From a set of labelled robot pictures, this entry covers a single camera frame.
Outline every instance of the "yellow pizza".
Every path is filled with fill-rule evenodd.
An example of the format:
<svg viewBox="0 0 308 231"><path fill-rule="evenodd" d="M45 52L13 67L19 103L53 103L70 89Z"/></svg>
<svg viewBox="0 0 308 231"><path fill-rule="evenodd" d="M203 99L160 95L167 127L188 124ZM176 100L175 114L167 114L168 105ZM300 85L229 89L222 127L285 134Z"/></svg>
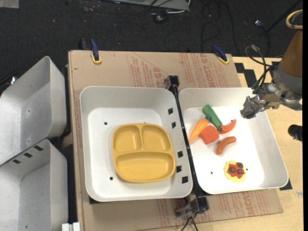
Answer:
<svg viewBox="0 0 308 231"><path fill-rule="evenodd" d="M242 163L229 161L223 167L225 176L234 182L241 182L245 180L246 170Z"/></svg>

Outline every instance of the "cardboard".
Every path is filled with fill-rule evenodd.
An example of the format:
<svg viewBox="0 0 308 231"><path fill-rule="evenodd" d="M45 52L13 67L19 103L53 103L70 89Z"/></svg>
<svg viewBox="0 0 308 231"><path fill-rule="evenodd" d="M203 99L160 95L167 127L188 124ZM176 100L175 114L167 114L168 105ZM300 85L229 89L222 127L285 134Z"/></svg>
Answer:
<svg viewBox="0 0 308 231"><path fill-rule="evenodd" d="M162 87L168 75L177 75L179 89L189 87L240 87L234 62L226 65L214 54L100 51L94 64L91 51L69 52L69 76L74 136L77 215L82 230L137 231L183 225L175 210L183 199L161 199L91 204L85 188L80 117L80 92L87 86ZM281 213L275 189L211 195L210 210L196 223Z"/></svg>

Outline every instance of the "yellow cable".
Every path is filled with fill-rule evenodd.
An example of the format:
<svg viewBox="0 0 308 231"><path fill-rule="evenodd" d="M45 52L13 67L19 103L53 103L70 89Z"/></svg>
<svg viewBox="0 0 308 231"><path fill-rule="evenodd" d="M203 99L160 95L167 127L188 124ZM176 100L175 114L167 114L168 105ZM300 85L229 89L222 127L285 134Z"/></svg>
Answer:
<svg viewBox="0 0 308 231"><path fill-rule="evenodd" d="M294 11L293 13L289 14L288 17L286 18L285 20L285 23L287 24L287 26L289 28L292 28L292 29L296 29L296 30L302 30L303 29L303 25L294 25L294 24L291 24L290 23L290 19L295 15L295 14L298 14L298 13L302 13L303 10L297 10L297 11Z"/></svg>

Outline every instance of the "orange carrot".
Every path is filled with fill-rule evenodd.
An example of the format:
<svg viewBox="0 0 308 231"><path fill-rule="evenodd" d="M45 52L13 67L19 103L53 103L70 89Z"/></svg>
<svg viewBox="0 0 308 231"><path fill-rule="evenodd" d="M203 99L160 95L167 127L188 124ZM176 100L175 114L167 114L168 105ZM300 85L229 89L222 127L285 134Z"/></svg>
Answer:
<svg viewBox="0 0 308 231"><path fill-rule="evenodd" d="M216 147L216 154L220 155L223 152L223 149L225 149L225 147L231 143L235 143L236 142L236 137L231 136L231 137L226 137L225 139L223 139L218 146Z"/></svg>
<svg viewBox="0 0 308 231"><path fill-rule="evenodd" d="M219 131L220 134L224 134L224 133L230 132L235 127L235 124L236 124L236 119L232 120L227 125L219 126L218 131Z"/></svg>
<svg viewBox="0 0 308 231"><path fill-rule="evenodd" d="M192 142L195 138L199 136L199 134L207 127L208 120L205 118L199 119L196 125L194 125L191 135L188 139L189 142Z"/></svg>
<svg viewBox="0 0 308 231"><path fill-rule="evenodd" d="M201 133L199 137L205 144L210 144L219 138L219 133L215 127L208 125Z"/></svg>

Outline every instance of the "drain hole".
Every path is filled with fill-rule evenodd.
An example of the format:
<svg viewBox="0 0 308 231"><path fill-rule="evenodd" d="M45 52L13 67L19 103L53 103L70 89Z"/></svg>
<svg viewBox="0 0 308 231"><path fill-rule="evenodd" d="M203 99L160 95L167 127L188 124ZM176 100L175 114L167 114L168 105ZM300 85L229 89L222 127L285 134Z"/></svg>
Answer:
<svg viewBox="0 0 308 231"><path fill-rule="evenodd" d="M43 151L44 149L43 148L41 148L41 147L39 147L39 146L33 146L33 148L35 148L35 149L37 149L39 152L41 152L41 151Z"/></svg>
<svg viewBox="0 0 308 231"><path fill-rule="evenodd" d="M188 182L188 176L182 177L182 184L187 183L187 182Z"/></svg>
<svg viewBox="0 0 308 231"><path fill-rule="evenodd" d="M16 159L13 160L12 162L13 162L13 163L16 163L16 164L20 164L20 163L21 163L20 161L18 161L18 160L16 160Z"/></svg>
<svg viewBox="0 0 308 231"><path fill-rule="evenodd" d="M183 156L183 152L182 151L178 152L178 158L180 158L182 156Z"/></svg>
<svg viewBox="0 0 308 231"><path fill-rule="evenodd" d="M33 155L31 155L29 153L25 153L24 156L29 157L29 158L33 157Z"/></svg>
<svg viewBox="0 0 308 231"><path fill-rule="evenodd" d="M182 171L182 166L177 166L177 173Z"/></svg>

